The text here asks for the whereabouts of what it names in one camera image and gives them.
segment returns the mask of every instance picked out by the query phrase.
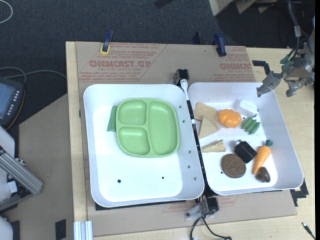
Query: green plate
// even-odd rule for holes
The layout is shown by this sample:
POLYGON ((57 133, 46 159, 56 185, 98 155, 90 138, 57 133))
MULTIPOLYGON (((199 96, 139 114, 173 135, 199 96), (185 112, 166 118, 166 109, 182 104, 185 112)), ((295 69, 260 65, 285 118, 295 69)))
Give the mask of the green plate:
POLYGON ((179 147, 178 118, 174 107, 154 98, 130 98, 114 106, 108 131, 128 155, 166 157, 179 147))

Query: white tray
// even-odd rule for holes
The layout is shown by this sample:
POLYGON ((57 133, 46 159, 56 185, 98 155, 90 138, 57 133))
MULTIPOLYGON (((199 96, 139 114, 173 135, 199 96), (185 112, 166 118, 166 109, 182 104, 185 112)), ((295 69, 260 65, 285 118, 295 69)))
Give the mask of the white tray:
POLYGON ((113 208, 196 199, 204 191, 201 164, 183 91, 172 84, 94 84, 83 95, 91 194, 113 208), (167 157, 125 154, 116 133, 107 132, 112 106, 129 98, 170 103, 177 114, 180 145, 167 157))
POLYGON ((241 127, 227 128, 218 122, 220 130, 200 139, 203 147, 211 142, 223 140, 225 152, 203 153, 203 163, 209 187, 219 195, 234 195, 252 192, 277 191, 298 188, 303 182, 303 173, 290 139, 277 97, 273 91, 261 97, 257 96, 257 87, 261 83, 222 83, 198 82, 188 89, 193 108, 198 102, 203 102, 215 109, 236 109, 240 100, 255 104, 258 108, 257 120, 261 122, 258 131, 249 135, 241 127), (269 139, 273 142, 271 155, 264 163, 268 169, 271 181, 261 182, 252 174, 254 161, 246 164, 246 172, 240 178, 230 178, 221 169, 221 159, 224 155, 235 153, 234 143, 237 140, 246 141, 256 151, 269 139))

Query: blue clamp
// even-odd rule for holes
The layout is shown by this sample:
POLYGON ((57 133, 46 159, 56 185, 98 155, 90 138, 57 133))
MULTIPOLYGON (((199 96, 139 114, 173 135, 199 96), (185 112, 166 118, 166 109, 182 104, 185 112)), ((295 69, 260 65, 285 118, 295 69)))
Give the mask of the blue clamp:
POLYGON ((226 56, 226 49, 225 49, 225 38, 221 33, 215 33, 213 36, 213 45, 218 45, 216 48, 217 53, 220 57, 226 56))
POLYGON ((112 29, 109 29, 106 33, 105 41, 101 45, 101 48, 100 48, 101 55, 104 55, 104 56, 108 55, 108 53, 110 51, 110 42, 111 42, 113 35, 114 35, 114 31, 112 29))

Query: device screen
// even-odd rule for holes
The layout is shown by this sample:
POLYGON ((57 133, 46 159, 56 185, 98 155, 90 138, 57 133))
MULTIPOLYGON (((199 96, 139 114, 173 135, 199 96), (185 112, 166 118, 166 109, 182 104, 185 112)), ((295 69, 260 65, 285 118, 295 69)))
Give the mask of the device screen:
POLYGON ((9 102, 11 101, 15 88, 0 82, 0 119, 5 117, 9 102))

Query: white cable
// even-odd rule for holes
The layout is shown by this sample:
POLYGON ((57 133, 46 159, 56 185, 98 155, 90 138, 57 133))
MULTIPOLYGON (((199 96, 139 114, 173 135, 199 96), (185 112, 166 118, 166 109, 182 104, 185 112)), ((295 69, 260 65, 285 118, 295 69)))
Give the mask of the white cable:
POLYGON ((9 8, 11 10, 10 16, 8 18, 6 18, 5 20, 0 21, 0 24, 1 24, 1 23, 5 23, 5 22, 7 22, 8 20, 11 19, 12 15, 14 14, 14 9, 12 9, 12 6, 8 2, 3 1, 3 0, 0 0, 0 2, 5 3, 7 6, 9 6, 9 8))

